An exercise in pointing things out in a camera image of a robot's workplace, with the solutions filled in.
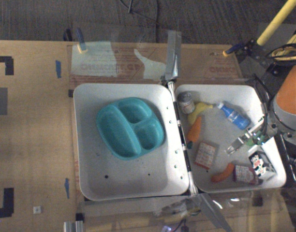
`yellow pole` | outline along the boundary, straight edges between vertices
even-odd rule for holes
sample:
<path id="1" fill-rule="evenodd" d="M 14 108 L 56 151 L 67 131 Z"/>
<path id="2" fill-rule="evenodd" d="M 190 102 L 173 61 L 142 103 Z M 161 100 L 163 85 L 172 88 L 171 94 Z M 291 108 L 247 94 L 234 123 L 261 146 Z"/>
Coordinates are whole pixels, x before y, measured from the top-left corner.
<path id="1" fill-rule="evenodd" d="M 271 21 L 265 31 L 257 40 L 257 44 L 260 46 L 265 45 L 265 43 L 274 34 L 280 24 L 287 18 L 291 11 L 296 7 L 296 0 L 288 0 L 285 5 L 281 8 L 275 18 Z"/>

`carrot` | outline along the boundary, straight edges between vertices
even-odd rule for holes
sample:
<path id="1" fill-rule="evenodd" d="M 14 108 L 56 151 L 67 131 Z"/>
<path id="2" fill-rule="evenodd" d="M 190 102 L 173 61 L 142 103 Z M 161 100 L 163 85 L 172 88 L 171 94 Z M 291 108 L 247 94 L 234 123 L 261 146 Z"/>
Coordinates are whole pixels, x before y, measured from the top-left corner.
<path id="1" fill-rule="evenodd" d="M 199 139 L 200 132 L 201 132 L 201 125 L 202 125 L 202 117 L 198 116 L 188 132 L 187 139 L 189 141 L 195 143 Z"/>
<path id="2" fill-rule="evenodd" d="M 213 175 L 211 177 L 211 181 L 217 183 L 225 180 L 227 177 L 231 175 L 234 169 L 235 169 L 235 165 L 230 162 L 229 164 L 227 164 L 225 170 L 222 173 Z"/>

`gray square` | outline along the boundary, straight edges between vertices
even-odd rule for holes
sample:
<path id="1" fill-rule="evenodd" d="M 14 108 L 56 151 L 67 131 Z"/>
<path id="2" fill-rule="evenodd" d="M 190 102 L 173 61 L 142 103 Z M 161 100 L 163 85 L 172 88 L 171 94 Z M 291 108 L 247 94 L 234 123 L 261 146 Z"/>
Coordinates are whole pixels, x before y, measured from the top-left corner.
<path id="1" fill-rule="evenodd" d="M 0 115 L 7 115 L 7 88 L 0 87 Z"/>

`black corner bracket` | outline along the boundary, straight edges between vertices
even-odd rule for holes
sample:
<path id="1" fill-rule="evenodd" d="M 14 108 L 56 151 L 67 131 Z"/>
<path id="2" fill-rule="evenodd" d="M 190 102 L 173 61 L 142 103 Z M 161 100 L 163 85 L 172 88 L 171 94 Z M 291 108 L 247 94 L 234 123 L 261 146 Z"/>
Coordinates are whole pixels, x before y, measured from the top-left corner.
<path id="1" fill-rule="evenodd" d="M 11 56 L 0 56 L 0 63 L 5 63 L 5 75 L 14 75 L 14 59 Z"/>
<path id="2" fill-rule="evenodd" d="M 3 208 L 0 208 L 0 218 L 11 217 L 14 213 L 14 188 L 4 188 Z"/>

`wooden surface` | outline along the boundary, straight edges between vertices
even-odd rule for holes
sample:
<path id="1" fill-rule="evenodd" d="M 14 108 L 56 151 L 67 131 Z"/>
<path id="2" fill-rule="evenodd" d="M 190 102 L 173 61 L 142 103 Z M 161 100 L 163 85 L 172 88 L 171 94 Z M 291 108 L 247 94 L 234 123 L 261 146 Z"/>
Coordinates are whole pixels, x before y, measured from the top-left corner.
<path id="1" fill-rule="evenodd" d="M 0 56 L 12 56 L 15 66 L 15 74 L 6 76 L 0 63 L 0 87 L 8 89 L 8 113 L 0 115 L 0 208 L 3 189 L 15 192 L 15 212 L 0 218 L 0 231 L 60 232 L 65 221 L 75 220 L 67 45 L 0 41 Z M 34 215 L 34 206 L 43 212 Z"/>

